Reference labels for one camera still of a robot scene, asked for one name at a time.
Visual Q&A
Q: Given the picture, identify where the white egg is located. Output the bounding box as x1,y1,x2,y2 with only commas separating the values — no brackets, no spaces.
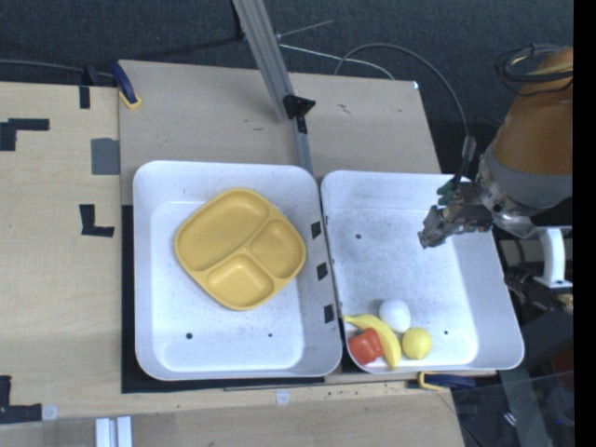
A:
377,297,413,334

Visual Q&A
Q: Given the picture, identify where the yellow divided plate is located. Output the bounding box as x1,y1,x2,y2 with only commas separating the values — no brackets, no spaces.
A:
173,186,308,312

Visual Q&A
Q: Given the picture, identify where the yellow banana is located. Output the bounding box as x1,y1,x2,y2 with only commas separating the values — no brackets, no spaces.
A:
343,313,403,371

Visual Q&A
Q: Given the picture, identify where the orange bell pepper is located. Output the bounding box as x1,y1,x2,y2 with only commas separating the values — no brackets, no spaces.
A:
347,327,386,366

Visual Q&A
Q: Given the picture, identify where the yellow lemon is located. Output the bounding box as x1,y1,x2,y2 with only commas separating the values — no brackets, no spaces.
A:
400,326,433,361

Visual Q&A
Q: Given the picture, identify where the white plastic tray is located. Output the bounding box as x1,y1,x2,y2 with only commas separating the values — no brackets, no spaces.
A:
319,169,526,376
132,158,344,383

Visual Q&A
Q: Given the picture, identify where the black cylinder on white bracket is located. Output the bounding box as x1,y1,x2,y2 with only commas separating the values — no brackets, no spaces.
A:
504,227,575,314

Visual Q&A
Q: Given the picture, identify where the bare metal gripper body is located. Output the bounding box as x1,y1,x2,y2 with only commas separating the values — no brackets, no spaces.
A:
440,180,544,241

